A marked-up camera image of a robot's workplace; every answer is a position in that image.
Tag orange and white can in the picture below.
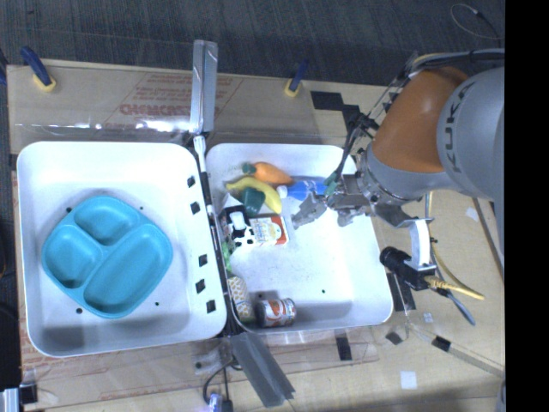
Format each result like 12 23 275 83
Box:
255 297 298 329

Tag black and white cow carton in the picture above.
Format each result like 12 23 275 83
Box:
218 203 259 249

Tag yellow banana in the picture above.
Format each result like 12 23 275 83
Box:
225 176 284 215

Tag white plastic tray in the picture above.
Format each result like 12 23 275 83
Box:
15 140 228 358
204 142 395 334

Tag thin black and white rod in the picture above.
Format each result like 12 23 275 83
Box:
192 134 235 339

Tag light green toy grapes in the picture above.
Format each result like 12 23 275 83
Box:
220 239 235 275

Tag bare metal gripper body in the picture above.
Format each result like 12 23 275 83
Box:
325 173 375 227

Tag orange carrot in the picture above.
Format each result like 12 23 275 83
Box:
241 161 294 187

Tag blue and white bottle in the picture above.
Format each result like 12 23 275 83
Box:
276 177 329 202

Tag orange and white carton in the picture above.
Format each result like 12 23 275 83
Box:
248 214 291 247

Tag dark green toy vegetable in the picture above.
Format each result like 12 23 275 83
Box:
238 186 266 217

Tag black cylinder on white bracket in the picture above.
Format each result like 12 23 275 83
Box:
379 216 439 292

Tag brown cardboard board red print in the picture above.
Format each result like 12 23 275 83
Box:
5 58 381 412

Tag blue divided plate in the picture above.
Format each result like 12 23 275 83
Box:
41 195 175 320

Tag yellow corn can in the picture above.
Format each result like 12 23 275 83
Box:
226 275 257 324

